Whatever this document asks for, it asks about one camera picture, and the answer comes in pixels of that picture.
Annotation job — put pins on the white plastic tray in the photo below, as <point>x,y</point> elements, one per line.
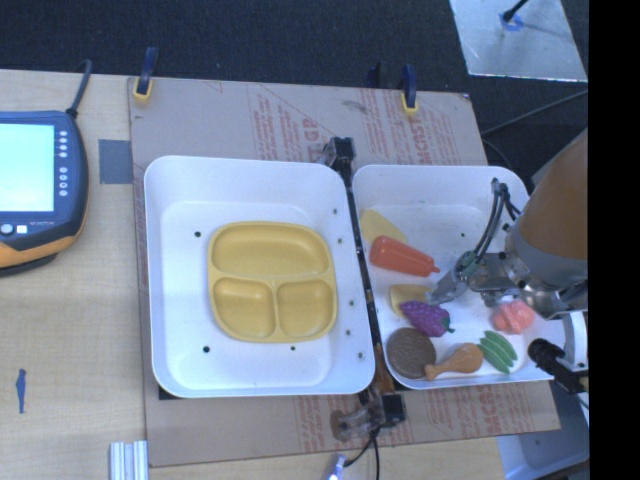
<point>180,278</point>
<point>440,218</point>

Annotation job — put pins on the brown cardboard board, red print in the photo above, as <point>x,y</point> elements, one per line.
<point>225,118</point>

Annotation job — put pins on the green toy pea pods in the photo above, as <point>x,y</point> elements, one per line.
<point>497,350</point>

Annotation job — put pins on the black cylinder on white bracket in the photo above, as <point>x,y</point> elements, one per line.
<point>547,358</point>

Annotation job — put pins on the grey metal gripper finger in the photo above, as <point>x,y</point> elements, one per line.
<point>444,295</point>
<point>454,280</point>

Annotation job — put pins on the yellow toy bread piece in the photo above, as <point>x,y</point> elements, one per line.
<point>405,295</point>

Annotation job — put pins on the purple toy grapes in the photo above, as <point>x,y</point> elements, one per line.
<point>425,318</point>

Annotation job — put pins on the brown toy chicken drumstick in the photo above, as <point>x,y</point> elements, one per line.
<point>462,360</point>

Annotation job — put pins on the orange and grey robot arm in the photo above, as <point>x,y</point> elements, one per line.
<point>555,203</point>

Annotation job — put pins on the yellow divided plate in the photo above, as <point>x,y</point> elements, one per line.
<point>270,283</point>

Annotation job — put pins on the brown round toy biscuit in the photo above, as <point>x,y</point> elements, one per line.
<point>410,353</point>

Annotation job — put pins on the orange toy carrot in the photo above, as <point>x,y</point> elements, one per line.
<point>397,257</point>

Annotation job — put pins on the thin black and white rod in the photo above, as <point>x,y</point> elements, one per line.
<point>361,263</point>

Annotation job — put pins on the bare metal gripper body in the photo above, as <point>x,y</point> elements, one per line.
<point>500,275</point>

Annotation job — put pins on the pale yellow toy wedge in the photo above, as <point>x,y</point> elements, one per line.
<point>377,224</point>

